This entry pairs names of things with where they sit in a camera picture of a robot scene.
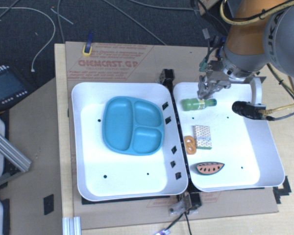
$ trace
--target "white cable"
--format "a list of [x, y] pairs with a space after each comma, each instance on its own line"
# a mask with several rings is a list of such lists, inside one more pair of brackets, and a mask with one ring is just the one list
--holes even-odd
[[[0, 9], [8, 9], [9, 7], [0, 7]], [[34, 69], [34, 63], [36, 61], [36, 58], [38, 57], [38, 55], [47, 47], [48, 44], [50, 44], [50, 42], [53, 40], [54, 38], [54, 35], [55, 35], [55, 24], [53, 22], [53, 20], [50, 18], [50, 16], [48, 16], [46, 13], [40, 11], [40, 10], [37, 10], [37, 9], [34, 9], [34, 8], [28, 8], [28, 7], [12, 7], [11, 9], [25, 9], [25, 10], [32, 10], [32, 11], [36, 11], [36, 12], [39, 12], [41, 14], [43, 14], [44, 16], [46, 16], [52, 23], [53, 25], [53, 34], [51, 36], [51, 38], [49, 39], [49, 41], [40, 49], [40, 51], [35, 55], [32, 63], [31, 63], [31, 72], [35, 72], [35, 69]]]

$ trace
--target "yellow cable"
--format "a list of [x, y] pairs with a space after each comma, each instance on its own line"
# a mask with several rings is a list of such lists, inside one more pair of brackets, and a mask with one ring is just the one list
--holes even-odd
[[232, 24], [232, 25], [245, 25], [245, 24], [251, 24], [251, 23], [254, 23], [254, 22], [257, 22], [259, 20], [262, 20], [264, 18], [266, 18], [267, 16], [270, 16], [274, 13], [276, 13], [277, 11], [280, 11], [280, 10], [283, 10], [287, 7], [291, 7], [294, 5], [294, 0], [292, 1], [289, 1], [287, 3], [284, 3], [284, 4], [281, 4], [279, 6], [277, 6], [276, 8], [270, 10], [270, 11], [266, 11], [265, 13], [263, 13], [261, 16], [257, 17], [257, 18], [254, 18], [254, 19], [250, 19], [250, 20], [242, 20], [242, 21], [233, 21], [233, 20], [230, 20], [226, 17], [226, 15], [224, 14], [224, 10], [223, 10], [223, 4], [226, 3], [227, 0], [224, 0], [224, 2], [221, 4], [220, 6], [220, 16], [221, 18], [227, 22], [228, 24]]
[[[280, 81], [281, 84], [283, 84], [285, 87], [288, 88], [288, 90], [293, 94], [294, 96], [294, 90], [291, 89], [287, 84], [284, 83], [284, 81], [279, 77], [279, 75], [273, 70], [272, 66], [270, 64], [267, 64], [268, 68], [270, 69], [270, 71], [276, 76], [277, 80]], [[269, 114], [272, 114], [274, 112], [277, 111], [282, 111], [282, 110], [286, 110], [288, 108], [294, 107], [294, 104], [290, 104], [290, 105], [286, 105], [286, 106], [281, 106], [275, 109], [270, 109], [270, 110], [259, 110], [258, 112], [261, 113], [264, 116], [267, 116]]]

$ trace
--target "blue plate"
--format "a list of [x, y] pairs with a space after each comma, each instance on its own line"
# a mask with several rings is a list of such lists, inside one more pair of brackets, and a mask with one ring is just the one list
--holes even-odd
[[118, 96], [105, 107], [102, 136], [113, 151], [130, 155], [151, 155], [163, 142], [163, 115], [152, 102]]

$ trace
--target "green bottle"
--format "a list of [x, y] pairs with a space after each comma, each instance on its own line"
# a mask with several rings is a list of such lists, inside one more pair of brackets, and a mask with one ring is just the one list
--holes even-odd
[[214, 98], [211, 99], [184, 99], [182, 100], [182, 108], [184, 111], [202, 110], [208, 106], [217, 105], [217, 101]]

